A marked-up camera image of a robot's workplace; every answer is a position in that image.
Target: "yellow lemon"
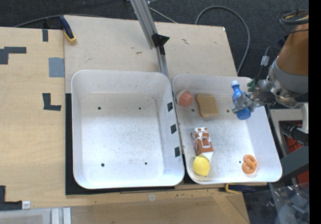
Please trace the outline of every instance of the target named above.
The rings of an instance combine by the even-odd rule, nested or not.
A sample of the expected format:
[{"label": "yellow lemon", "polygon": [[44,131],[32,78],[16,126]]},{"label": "yellow lemon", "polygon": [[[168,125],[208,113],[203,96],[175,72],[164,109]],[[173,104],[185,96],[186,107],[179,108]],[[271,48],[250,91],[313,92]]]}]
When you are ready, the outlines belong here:
[{"label": "yellow lemon", "polygon": [[193,162],[193,170],[200,176],[207,176],[210,172],[210,163],[208,159],[201,156],[196,156]]}]

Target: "wooden table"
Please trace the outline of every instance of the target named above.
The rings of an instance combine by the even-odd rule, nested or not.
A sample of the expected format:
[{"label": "wooden table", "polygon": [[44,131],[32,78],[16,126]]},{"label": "wooden table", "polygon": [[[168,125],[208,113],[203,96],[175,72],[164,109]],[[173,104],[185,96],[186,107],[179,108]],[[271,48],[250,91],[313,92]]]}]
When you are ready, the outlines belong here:
[{"label": "wooden table", "polygon": [[[169,191],[65,195],[65,94],[70,92],[73,73],[158,71],[156,54],[138,21],[65,17],[77,36],[75,44],[61,30],[48,30],[46,41],[47,31],[41,29],[0,28],[0,49],[26,48],[26,53],[9,52],[8,64],[0,64],[0,185],[7,187],[5,200],[30,201],[32,208],[105,204],[124,208],[131,203],[146,208],[153,198],[164,211],[166,201],[182,210],[184,202],[193,206],[207,200],[230,223],[248,223],[243,197],[234,197],[232,203],[230,194],[218,189],[223,184],[204,187],[182,182]],[[171,23],[156,23],[156,27],[170,37],[165,45],[170,79],[185,73],[237,76],[223,27]],[[50,77],[50,58],[64,59],[65,78]],[[202,68],[194,68],[195,61]],[[51,104],[61,109],[44,109],[43,93],[50,93]],[[195,216],[202,220],[202,215]]]}]

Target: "orange pretzel toy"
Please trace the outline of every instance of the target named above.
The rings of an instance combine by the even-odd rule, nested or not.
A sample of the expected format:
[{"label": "orange pretzel toy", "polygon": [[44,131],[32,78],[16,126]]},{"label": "orange pretzel toy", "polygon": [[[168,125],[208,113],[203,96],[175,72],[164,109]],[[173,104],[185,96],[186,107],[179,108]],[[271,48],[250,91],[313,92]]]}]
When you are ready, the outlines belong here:
[{"label": "orange pretzel toy", "polygon": [[247,154],[244,156],[244,163],[242,164],[242,170],[246,173],[246,174],[251,174],[256,170],[256,166],[257,166],[257,162],[255,160],[255,158],[250,155]]}]

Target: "brown sponge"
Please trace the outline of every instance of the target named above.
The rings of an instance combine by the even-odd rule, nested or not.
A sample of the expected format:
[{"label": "brown sponge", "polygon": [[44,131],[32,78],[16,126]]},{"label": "brown sponge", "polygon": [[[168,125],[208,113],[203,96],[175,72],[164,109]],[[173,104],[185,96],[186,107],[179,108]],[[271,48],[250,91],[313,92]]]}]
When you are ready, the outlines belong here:
[{"label": "brown sponge", "polygon": [[216,116],[219,113],[215,98],[212,95],[198,94],[196,102],[199,106],[199,113],[204,118]]}]

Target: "blue bottle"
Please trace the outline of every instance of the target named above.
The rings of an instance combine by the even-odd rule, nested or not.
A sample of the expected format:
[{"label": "blue bottle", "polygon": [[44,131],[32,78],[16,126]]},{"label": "blue bottle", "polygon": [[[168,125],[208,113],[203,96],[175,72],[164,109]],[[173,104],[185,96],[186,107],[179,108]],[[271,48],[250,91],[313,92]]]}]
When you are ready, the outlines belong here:
[{"label": "blue bottle", "polygon": [[[233,100],[233,103],[236,104],[237,99],[241,96],[243,92],[240,90],[240,84],[237,80],[234,80],[231,82],[231,87],[233,88],[232,100]],[[251,117],[251,111],[247,107],[243,110],[238,111],[236,113],[236,117],[239,120],[246,120]]]}]

